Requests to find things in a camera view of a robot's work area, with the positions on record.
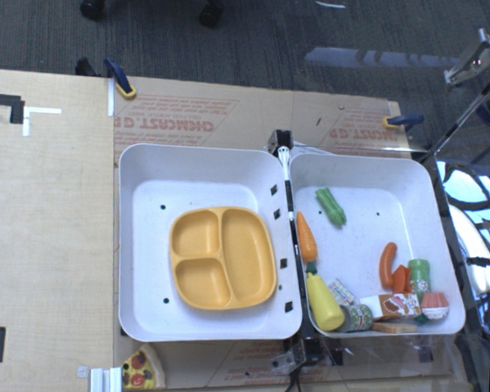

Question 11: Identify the thin black and white rod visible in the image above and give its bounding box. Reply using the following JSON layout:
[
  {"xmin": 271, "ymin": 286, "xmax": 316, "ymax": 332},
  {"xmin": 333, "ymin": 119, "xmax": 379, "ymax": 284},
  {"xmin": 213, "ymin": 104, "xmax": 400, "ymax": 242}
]
[{"xmin": 267, "ymin": 145, "xmax": 317, "ymax": 344}]

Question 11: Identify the yellow divided plate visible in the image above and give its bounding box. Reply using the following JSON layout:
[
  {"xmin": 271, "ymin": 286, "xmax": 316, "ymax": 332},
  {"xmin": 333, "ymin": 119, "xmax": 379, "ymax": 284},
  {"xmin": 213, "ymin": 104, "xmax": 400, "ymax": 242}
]
[{"xmin": 164, "ymin": 203, "xmax": 282, "ymax": 315}]

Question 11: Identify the orange carrot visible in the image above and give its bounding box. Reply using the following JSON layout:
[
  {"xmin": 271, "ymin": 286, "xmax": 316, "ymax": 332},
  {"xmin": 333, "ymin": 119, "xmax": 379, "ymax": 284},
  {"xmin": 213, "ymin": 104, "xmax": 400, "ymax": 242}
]
[{"xmin": 292, "ymin": 210, "xmax": 323, "ymax": 275}]

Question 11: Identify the brown cardboard board red print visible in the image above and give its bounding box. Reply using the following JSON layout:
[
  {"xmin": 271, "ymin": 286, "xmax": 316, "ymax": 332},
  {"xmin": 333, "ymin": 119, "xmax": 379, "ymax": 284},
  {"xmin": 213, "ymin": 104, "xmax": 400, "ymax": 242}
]
[{"xmin": 97, "ymin": 75, "xmax": 469, "ymax": 392}]

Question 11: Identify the white plastic tray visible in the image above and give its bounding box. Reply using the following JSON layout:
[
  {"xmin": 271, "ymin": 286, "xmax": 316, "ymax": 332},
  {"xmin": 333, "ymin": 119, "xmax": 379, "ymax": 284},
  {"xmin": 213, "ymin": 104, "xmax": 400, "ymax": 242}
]
[
  {"xmin": 280, "ymin": 151, "xmax": 474, "ymax": 347},
  {"xmin": 109, "ymin": 141, "xmax": 312, "ymax": 351}
]

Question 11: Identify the yellow bottle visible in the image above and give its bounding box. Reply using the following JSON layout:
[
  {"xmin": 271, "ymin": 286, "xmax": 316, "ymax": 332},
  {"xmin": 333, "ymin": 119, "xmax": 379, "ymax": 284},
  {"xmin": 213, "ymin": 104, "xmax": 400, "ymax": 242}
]
[{"xmin": 302, "ymin": 271, "xmax": 348, "ymax": 333}]

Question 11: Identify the small white packet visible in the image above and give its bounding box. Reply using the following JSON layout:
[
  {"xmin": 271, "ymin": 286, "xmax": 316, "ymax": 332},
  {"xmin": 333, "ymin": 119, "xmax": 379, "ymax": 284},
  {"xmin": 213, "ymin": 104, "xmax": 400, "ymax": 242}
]
[{"xmin": 326, "ymin": 277, "xmax": 358, "ymax": 307}]

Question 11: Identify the orange sausage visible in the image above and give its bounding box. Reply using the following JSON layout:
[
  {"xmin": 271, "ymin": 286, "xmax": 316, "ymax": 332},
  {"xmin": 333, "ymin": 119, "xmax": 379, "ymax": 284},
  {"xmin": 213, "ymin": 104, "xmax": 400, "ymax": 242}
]
[{"xmin": 377, "ymin": 241, "xmax": 399, "ymax": 291}]

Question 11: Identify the green can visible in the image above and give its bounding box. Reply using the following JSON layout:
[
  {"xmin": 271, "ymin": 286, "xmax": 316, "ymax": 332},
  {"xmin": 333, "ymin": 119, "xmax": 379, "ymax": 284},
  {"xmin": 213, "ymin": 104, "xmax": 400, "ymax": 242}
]
[{"xmin": 337, "ymin": 302, "xmax": 375, "ymax": 336}]

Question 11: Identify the orange packet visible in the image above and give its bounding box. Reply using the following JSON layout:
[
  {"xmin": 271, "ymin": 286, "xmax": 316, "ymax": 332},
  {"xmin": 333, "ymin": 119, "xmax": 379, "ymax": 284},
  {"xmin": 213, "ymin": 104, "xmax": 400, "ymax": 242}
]
[{"xmin": 390, "ymin": 264, "xmax": 414, "ymax": 295}]

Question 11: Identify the white and brown carton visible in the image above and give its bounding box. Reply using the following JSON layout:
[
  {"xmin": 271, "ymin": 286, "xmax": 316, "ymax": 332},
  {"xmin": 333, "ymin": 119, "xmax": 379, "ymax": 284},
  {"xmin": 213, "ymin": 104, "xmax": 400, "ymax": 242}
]
[{"xmin": 358, "ymin": 290, "xmax": 424, "ymax": 324}]

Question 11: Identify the black office chair base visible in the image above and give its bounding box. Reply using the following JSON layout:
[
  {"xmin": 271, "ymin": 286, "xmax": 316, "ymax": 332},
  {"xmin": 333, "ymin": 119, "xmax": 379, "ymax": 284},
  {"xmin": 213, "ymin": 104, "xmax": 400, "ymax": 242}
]
[{"xmin": 78, "ymin": 0, "xmax": 224, "ymax": 29}]

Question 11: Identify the green bottle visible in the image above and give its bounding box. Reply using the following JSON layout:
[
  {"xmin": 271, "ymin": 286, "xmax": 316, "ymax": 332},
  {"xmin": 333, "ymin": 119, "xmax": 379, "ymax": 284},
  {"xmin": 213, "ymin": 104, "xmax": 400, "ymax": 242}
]
[{"xmin": 405, "ymin": 257, "xmax": 434, "ymax": 303}]

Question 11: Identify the brown bread slice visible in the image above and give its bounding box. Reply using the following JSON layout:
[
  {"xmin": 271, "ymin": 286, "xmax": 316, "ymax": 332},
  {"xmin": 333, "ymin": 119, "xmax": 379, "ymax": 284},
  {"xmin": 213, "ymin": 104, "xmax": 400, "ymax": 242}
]
[{"xmin": 370, "ymin": 319, "xmax": 420, "ymax": 336}]

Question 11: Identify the pizza slice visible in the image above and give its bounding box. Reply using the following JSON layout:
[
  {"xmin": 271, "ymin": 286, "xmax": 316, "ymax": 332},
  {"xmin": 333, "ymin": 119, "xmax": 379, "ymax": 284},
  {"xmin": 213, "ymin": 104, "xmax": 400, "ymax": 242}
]
[{"xmin": 119, "ymin": 341, "xmax": 169, "ymax": 392}]

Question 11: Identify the pink cupcake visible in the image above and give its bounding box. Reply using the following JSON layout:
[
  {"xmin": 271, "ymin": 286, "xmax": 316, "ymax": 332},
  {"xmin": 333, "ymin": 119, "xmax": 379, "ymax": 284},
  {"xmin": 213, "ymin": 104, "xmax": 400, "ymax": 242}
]
[{"xmin": 419, "ymin": 291, "xmax": 452, "ymax": 322}]

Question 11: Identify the black block with thin wires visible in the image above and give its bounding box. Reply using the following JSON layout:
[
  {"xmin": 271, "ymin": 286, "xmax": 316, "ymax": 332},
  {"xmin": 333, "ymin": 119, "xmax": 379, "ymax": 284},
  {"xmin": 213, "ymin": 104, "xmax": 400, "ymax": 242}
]
[
  {"xmin": 266, "ymin": 128, "xmax": 295, "ymax": 156},
  {"xmin": 269, "ymin": 333, "xmax": 330, "ymax": 377}
]

